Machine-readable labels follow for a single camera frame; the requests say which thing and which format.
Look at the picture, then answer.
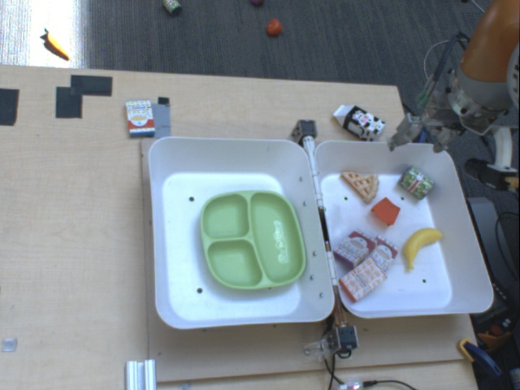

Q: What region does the black block with thin wires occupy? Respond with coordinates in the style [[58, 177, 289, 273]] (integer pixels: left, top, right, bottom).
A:
[[289, 119, 319, 144], [324, 324, 361, 359]]

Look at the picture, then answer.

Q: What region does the white plastic tray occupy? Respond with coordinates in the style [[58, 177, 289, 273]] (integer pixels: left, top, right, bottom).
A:
[[147, 136, 336, 331], [314, 139, 496, 320]]

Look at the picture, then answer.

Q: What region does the orange cube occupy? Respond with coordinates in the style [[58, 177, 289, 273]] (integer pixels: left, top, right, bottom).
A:
[[370, 196, 401, 228]]

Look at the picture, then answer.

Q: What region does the purple and white carton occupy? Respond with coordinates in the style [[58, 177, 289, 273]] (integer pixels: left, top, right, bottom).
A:
[[332, 229, 377, 270], [367, 235, 400, 275]]

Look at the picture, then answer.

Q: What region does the tan toy pizza slice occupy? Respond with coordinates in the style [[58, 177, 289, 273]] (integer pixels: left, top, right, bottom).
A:
[[340, 171, 380, 205]]

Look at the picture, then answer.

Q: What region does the black and white milk carton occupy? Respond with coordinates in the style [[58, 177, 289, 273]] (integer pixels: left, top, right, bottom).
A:
[[332, 103, 388, 142]]

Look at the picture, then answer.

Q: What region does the orange carrot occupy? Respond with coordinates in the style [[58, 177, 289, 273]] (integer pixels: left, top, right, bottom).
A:
[[39, 28, 72, 62]]

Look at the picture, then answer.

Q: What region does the thin black and white rod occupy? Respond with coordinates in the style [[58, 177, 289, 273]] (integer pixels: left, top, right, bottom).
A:
[[302, 134, 350, 334]]

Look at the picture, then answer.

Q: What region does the red, white and blue carton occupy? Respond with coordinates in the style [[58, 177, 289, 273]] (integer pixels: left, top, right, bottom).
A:
[[124, 99, 157, 139]]

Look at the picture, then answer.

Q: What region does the orange and white packet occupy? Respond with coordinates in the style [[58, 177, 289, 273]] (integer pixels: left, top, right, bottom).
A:
[[338, 256, 388, 304]]

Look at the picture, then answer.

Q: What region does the green divided plate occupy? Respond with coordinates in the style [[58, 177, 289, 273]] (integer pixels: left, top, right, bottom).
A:
[[199, 189, 307, 291]]

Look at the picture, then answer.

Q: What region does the yellow banana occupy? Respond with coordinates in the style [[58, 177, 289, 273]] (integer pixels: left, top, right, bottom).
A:
[[402, 227, 444, 272]]

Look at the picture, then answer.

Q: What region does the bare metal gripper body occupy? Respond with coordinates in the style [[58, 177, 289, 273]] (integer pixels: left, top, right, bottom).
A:
[[419, 90, 509, 138]]

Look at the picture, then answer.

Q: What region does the black cylinder on white bracket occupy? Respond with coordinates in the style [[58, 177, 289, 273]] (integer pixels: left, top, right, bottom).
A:
[[464, 126, 519, 193]]

